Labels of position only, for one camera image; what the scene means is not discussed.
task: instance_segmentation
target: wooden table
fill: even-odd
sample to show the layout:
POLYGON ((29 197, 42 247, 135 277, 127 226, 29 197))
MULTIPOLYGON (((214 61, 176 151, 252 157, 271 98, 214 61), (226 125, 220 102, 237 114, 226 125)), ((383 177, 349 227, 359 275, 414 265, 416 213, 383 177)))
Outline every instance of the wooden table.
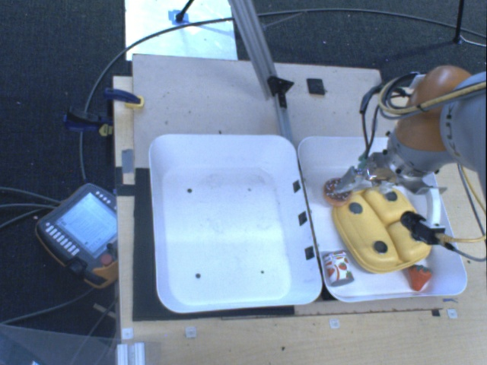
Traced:
MULTIPOLYGON (((302 139, 306 132, 310 135, 316 134, 316 129, 324 129, 322 135, 325 132, 329 132, 329 135, 360 135, 359 127, 356 126, 359 117, 353 107, 357 106, 365 88, 379 82, 378 72, 278 65, 278 71, 285 71, 288 75, 292 75, 294 70, 303 71, 304 68, 308 68, 311 75, 325 77, 325 86, 331 94, 328 107, 317 109, 311 106, 308 110, 304 109, 304 104, 299 104, 296 100, 293 102, 293 95, 290 94, 291 124, 293 132, 297 133, 295 137, 302 139), (340 96, 345 100, 337 101, 340 96), (300 123, 315 119, 314 114, 308 115, 309 117, 307 114, 316 112, 328 116, 325 126, 323 123, 311 123, 312 126, 308 128, 299 126, 300 123), (339 119, 334 117, 336 114, 347 115, 356 120, 339 119)), ((132 91, 132 78, 116 77, 114 86, 132 91)), ((126 155, 134 149, 136 112, 120 102, 114 105, 116 165, 122 169, 123 184, 128 186, 135 181, 133 163, 129 161, 127 165, 126 155)), ((382 125, 378 134, 383 134, 389 127, 390 125, 382 125)), ((452 165, 442 168, 438 183, 448 187, 443 200, 456 236, 476 236, 478 228, 456 167, 452 165)), ((120 334, 123 343, 145 343, 147 363, 267 365, 333 362, 430 365, 484 363, 487 360, 485 263, 466 259, 463 261, 468 285, 462 294, 450 299, 426 297, 420 301, 401 299, 362 303, 316 302, 296 307, 295 315, 286 317, 133 322, 134 198, 130 195, 119 196, 117 204, 120 334), (439 316, 434 316, 433 309, 439 311, 439 316), (188 338, 194 331, 196 337, 188 338)), ((485 253, 484 247, 479 244, 461 246, 461 249, 476 256, 485 253)))

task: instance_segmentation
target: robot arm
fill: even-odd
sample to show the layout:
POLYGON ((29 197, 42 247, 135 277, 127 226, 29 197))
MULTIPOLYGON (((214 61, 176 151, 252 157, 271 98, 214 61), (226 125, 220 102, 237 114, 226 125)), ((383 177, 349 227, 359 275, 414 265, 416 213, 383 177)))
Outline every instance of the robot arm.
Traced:
POLYGON ((398 121, 387 149, 368 156, 359 168, 351 167, 336 192, 359 189, 366 181, 383 193, 398 184, 424 193, 430 188, 422 181, 424 176, 446 163, 458 162, 478 173, 485 197, 485 72, 470 76, 452 66, 436 68, 415 89, 408 106, 415 112, 398 121), (468 92, 474 84, 480 89, 454 96, 461 88, 468 92), (415 108, 448 94, 453 94, 452 99, 442 107, 415 108))

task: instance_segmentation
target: tin can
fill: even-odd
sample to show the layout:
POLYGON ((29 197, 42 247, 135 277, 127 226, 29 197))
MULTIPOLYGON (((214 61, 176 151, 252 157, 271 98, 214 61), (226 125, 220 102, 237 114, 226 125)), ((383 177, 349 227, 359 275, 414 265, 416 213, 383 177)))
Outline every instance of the tin can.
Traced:
POLYGON ((324 255, 323 266, 332 287, 350 284, 354 280, 347 253, 344 251, 324 255))

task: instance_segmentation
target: white tray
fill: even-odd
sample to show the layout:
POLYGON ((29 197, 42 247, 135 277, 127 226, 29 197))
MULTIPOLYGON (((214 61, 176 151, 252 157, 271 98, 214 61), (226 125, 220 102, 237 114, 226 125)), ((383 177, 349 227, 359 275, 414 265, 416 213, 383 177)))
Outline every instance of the white tray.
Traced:
POLYGON ((291 143, 275 135, 162 135, 149 163, 157 289, 168 309, 286 306, 320 295, 291 143))
MULTIPOLYGON (((386 138, 376 138, 371 152, 382 151, 387 146, 386 138)), ((358 157, 364 151, 363 138, 309 137, 298 148, 311 219, 320 255, 346 250, 332 219, 332 207, 323 197, 324 183, 333 177, 340 177, 346 170, 358 164, 358 157)), ((429 185, 436 185, 431 175, 425 178, 429 185)), ((426 197, 413 195, 404 188, 398 188, 412 203, 418 213, 426 215, 426 197)), ((447 214, 441 203, 441 225, 452 234, 447 214)), ((421 292, 409 286, 407 272, 395 271, 373 274, 365 271, 348 253, 355 280, 341 287, 332 287, 325 279, 328 291, 338 300, 357 302, 366 300, 392 299, 399 297, 453 296, 466 287, 466 272, 459 255, 441 246, 433 246, 428 258, 418 262, 429 267, 433 277, 421 292)))

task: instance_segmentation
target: strawberry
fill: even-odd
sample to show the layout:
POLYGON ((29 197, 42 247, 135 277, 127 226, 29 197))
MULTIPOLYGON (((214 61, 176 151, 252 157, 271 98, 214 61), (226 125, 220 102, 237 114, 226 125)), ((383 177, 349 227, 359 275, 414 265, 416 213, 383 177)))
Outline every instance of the strawberry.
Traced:
POLYGON ((409 266, 408 273, 413 290, 421 290, 431 278, 431 270, 423 265, 409 266))

